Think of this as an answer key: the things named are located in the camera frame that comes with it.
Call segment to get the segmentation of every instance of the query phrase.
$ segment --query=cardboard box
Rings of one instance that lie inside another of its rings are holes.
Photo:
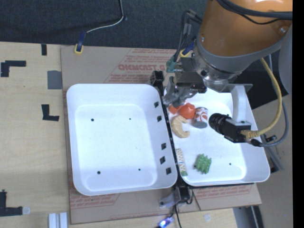
[[[165,72],[166,62],[175,50],[84,47],[83,53],[76,55],[74,49],[61,46],[71,224],[170,214],[170,208],[160,208],[159,200],[167,197],[171,188],[99,196],[77,192],[72,180],[66,94],[70,86],[80,83],[148,83],[154,70],[164,72],[166,85],[171,76]],[[180,206],[180,212],[261,204],[256,184],[206,187],[193,192],[194,201]]]

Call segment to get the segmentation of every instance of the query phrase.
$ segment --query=hole in bin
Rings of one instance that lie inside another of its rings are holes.
[[[161,164],[163,164],[165,161],[166,161],[165,157],[164,157],[164,156],[162,156],[162,157],[160,158],[160,162],[161,162]]]
[[[166,169],[166,173],[167,173],[167,175],[171,173],[171,167],[168,167],[168,168]]]

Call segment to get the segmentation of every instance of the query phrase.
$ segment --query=green toy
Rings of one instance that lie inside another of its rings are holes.
[[[211,165],[211,158],[208,159],[208,156],[201,154],[196,161],[195,168],[201,171],[203,174],[207,174],[209,172],[209,168]]]

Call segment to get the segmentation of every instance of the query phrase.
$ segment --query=gray metal end effector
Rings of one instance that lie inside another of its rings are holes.
[[[197,92],[197,90],[190,89],[190,87],[175,85],[173,76],[171,76],[166,87],[166,95],[162,97],[162,101],[166,107],[170,104],[178,107],[182,105],[187,98],[193,97]]]

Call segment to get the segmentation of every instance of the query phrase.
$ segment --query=green plastic object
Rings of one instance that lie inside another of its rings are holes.
[[[211,165],[211,158],[208,159],[208,156],[201,154],[196,161],[195,168],[201,171],[203,174],[207,174],[209,172]]]
[[[174,62],[173,60],[174,60],[174,56],[172,56],[166,63],[166,66],[167,66],[166,72],[167,73],[174,73],[176,62]]]

